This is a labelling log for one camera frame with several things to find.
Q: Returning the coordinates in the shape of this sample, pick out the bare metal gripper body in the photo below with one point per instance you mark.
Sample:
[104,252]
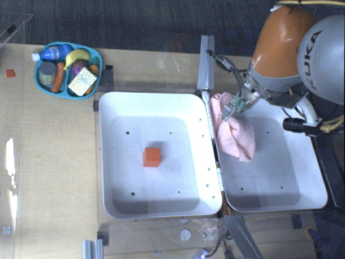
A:
[250,92]

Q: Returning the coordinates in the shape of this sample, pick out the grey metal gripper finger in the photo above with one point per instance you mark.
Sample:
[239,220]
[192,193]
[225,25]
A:
[226,112]

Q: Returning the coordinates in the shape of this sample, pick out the pink cloth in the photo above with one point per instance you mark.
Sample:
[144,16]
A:
[237,139]

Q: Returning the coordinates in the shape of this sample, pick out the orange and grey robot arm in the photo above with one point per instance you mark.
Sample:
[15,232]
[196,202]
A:
[280,44]

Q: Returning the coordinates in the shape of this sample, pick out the white plastic tray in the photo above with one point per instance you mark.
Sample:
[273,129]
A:
[280,177]
[161,182]

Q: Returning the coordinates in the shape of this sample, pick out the red cube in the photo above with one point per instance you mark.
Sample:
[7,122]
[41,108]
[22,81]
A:
[151,157]

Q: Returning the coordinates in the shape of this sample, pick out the clear plastic bottle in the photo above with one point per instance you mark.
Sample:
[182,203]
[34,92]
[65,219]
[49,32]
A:
[213,231]

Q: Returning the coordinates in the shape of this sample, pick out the white round cap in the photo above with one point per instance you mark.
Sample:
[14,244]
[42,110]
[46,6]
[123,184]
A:
[186,234]

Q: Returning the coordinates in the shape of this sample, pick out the orange carrot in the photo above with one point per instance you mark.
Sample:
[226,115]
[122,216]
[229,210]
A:
[95,69]

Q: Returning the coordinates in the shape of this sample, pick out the white carton with yellow dots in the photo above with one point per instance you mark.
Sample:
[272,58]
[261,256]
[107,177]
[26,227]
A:
[82,82]

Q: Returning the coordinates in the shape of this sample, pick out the purple grapes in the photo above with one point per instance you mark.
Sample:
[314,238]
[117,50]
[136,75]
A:
[78,66]

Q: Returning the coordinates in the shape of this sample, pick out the yellow banana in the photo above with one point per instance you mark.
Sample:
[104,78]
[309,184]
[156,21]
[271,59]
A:
[76,55]

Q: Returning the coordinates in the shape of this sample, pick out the blue divided plate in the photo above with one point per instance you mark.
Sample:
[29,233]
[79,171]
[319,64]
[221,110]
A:
[63,94]

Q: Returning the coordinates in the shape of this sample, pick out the orange-red sausage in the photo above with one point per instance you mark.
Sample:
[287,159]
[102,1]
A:
[58,78]

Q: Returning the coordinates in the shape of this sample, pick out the blue bottle with white cap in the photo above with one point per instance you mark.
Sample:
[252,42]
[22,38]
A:
[55,53]

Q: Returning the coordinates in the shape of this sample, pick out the small can with grey lid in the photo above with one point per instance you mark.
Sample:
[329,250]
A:
[47,73]

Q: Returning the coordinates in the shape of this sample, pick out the black cylinder on white bracket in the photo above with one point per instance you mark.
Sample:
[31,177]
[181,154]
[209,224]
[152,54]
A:
[295,124]

